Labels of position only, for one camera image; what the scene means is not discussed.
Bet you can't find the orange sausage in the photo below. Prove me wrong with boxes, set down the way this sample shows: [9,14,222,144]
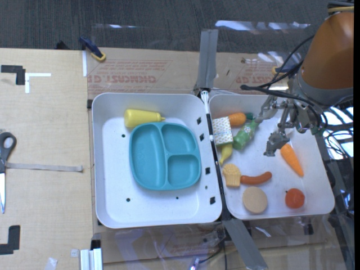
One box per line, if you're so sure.
[240,171,273,186]

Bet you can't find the yellow banana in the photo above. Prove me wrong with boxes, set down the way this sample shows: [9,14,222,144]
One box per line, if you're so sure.
[219,143,234,166]

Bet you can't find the brown cardboard board red print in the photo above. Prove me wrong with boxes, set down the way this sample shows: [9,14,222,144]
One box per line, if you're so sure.
[86,47,340,264]

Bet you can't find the blue divided plate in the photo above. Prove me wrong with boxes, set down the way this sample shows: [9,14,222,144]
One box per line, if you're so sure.
[129,121,203,191]

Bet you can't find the short orange carrot green top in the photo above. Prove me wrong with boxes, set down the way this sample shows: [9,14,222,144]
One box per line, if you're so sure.
[228,111,254,128]

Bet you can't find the green bottle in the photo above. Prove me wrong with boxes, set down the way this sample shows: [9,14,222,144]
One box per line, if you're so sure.
[232,118,261,151]

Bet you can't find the beige round biscuit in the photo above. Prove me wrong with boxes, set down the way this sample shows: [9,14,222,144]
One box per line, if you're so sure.
[242,186,269,215]

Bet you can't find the grey handled scissors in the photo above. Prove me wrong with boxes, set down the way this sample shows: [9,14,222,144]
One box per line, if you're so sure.
[0,132,18,215]

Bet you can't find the long orange carrot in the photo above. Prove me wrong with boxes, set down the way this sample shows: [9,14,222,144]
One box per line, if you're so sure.
[280,143,305,178]

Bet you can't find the yellow squeeze bottle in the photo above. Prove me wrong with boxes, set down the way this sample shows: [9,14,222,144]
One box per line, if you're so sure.
[124,109,167,129]

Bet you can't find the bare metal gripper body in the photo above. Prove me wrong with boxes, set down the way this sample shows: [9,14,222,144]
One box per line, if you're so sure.
[286,94,325,134]

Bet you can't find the round orange toy fruit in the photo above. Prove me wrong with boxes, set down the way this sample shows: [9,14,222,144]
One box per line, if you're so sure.
[284,188,306,210]

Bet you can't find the white plastic tray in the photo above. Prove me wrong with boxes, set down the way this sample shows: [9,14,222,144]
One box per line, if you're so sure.
[208,93,336,221]
[91,92,223,230]

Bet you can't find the white and yellow carton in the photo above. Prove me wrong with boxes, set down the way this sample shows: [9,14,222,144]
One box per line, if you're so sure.
[211,116,234,147]

